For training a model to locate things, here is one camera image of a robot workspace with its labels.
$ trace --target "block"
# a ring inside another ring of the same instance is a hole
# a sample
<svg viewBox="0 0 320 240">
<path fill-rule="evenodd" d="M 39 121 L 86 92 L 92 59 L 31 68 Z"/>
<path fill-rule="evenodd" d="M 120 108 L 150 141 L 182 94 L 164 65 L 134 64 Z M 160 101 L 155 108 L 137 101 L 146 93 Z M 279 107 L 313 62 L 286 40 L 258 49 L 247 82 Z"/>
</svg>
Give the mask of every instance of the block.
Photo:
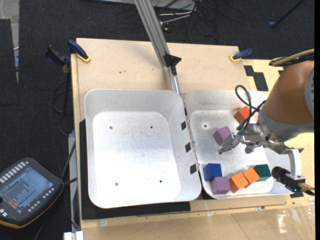
<svg viewBox="0 0 320 240">
<path fill-rule="evenodd" d="M 237 120 L 239 124 L 242 124 L 243 121 L 248 118 L 249 112 L 250 112 L 249 107 L 244 106 L 237 113 L 235 113 L 233 117 L 235 118 L 235 120 Z"/>
<path fill-rule="evenodd" d="M 220 146 L 224 140 L 231 134 L 231 131 L 228 126 L 222 127 L 213 134 L 215 141 Z"/>
<path fill-rule="evenodd" d="M 238 191 L 238 190 L 244 188 L 245 186 L 247 186 L 249 184 L 249 182 L 247 181 L 247 179 L 244 176 L 244 174 L 242 172 L 239 172 L 239 173 L 233 175 L 229 179 L 229 184 L 230 184 L 231 192 L 235 193 L 236 191 Z"/>
<path fill-rule="evenodd" d="M 259 174 L 255 171 L 253 167 L 250 167 L 247 170 L 245 170 L 243 172 L 243 175 L 246 178 L 246 180 L 249 182 L 248 185 L 244 186 L 245 188 L 247 188 L 249 185 L 251 185 L 252 183 L 260 179 Z"/>
<path fill-rule="evenodd" d="M 271 177 L 271 172 L 267 164 L 257 164 L 253 169 L 260 176 L 257 182 L 264 182 Z"/>
<path fill-rule="evenodd" d="M 225 195 L 230 191 L 230 184 L 228 177 L 217 176 L 210 182 L 213 195 Z"/>
<path fill-rule="evenodd" d="M 214 177 L 221 177 L 222 170 L 220 163 L 208 163 L 203 168 L 203 176 L 205 181 L 212 181 Z"/>
</svg>

